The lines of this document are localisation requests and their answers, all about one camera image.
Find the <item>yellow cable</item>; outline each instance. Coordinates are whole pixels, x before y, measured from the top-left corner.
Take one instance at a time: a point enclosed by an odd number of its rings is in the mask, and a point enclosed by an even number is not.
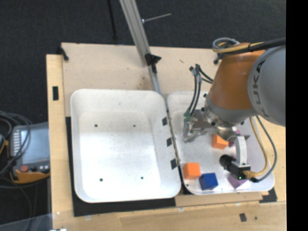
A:
[[[253,43],[253,44],[250,44],[250,45],[241,45],[241,46],[229,47],[229,48],[225,48],[225,49],[215,49],[215,48],[213,48],[213,51],[216,52],[216,53],[230,53],[230,52],[233,52],[233,51],[245,50],[245,49],[248,49],[248,47],[255,46],[255,45],[258,45],[258,44],[262,44],[262,43],[264,43],[264,42]]]
[[[246,175],[246,177],[247,177],[248,179],[251,179],[251,178],[254,178],[254,177],[263,175],[263,174],[266,172],[269,163],[268,163],[268,156],[267,156],[267,153],[266,153],[265,148],[264,148],[264,146],[263,146],[263,143],[262,143],[262,141],[261,141],[261,139],[260,139],[260,137],[259,137],[259,135],[258,135],[258,133],[257,133],[255,124],[253,123],[253,119],[250,117],[249,120],[250,120],[252,129],[253,129],[253,131],[254,131],[254,134],[255,134],[255,136],[256,136],[256,138],[257,138],[257,140],[258,140],[258,143],[259,143],[259,145],[260,145],[260,147],[261,147],[261,149],[262,149],[262,152],[263,152],[263,155],[264,155],[264,159],[265,159],[265,166],[264,166],[264,168],[263,168],[260,172],[253,172],[253,171],[250,171],[250,170],[244,170],[244,171],[243,171],[243,173]]]

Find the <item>white tray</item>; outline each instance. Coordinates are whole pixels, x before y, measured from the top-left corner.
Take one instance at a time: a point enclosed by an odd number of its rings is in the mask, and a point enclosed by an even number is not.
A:
[[[77,90],[71,97],[75,190],[89,203],[170,198],[181,181],[163,97]]]
[[[201,93],[197,109],[204,106],[205,99]],[[238,188],[234,188],[228,181],[230,173],[223,169],[219,163],[219,158],[223,154],[235,156],[235,146],[226,147],[225,149],[215,149],[212,147],[212,135],[206,134],[197,137],[192,142],[185,143],[182,140],[182,132],[184,126],[183,114],[187,110],[193,97],[193,92],[177,91],[167,97],[171,125],[175,137],[176,149],[178,152],[181,170],[188,162],[196,162],[200,164],[201,174],[215,173],[218,186],[212,190],[202,190],[199,180],[184,180],[185,187],[188,191],[196,195],[216,194],[216,193],[232,193],[232,192],[262,192],[268,191],[274,186],[274,175],[271,173],[266,179],[259,183],[251,183],[247,181]],[[261,147],[253,133],[249,119],[243,125],[239,125],[235,130],[239,130],[242,135],[250,135],[246,141],[247,145],[247,162],[251,164],[251,170],[259,172],[263,169],[265,161]]]

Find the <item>black carpet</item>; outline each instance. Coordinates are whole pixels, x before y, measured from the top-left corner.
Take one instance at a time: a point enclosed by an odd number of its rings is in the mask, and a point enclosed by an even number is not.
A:
[[[259,42],[286,36],[286,0],[136,0],[150,46],[211,48],[213,40]],[[0,110],[33,123],[48,120],[46,54],[61,42],[125,44],[133,41],[120,7],[111,0],[0,0]],[[27,189],[36,215],[47,213],[47,185]],[[0,189],[0,224],[28,217],[21,191]]]

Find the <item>blue cube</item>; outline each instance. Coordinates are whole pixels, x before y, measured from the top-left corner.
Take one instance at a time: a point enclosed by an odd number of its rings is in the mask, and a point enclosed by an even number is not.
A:
[[[215,173],[206,173],[199,178],[202,190],[212,190],[218,186],[218,181]]]

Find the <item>orange cube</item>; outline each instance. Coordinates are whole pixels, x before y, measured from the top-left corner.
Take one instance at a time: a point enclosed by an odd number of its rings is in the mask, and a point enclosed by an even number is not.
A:
[[[217,134],[214,134],[212,136],[212,147],[218,148],[218,149],[225,149],[226,146],[229,145],[228,141],[223,140],[220,136]]]
[[[201,176],[199,163],[187,163],[183,167],[183,176],[186,180],[195,180]]]

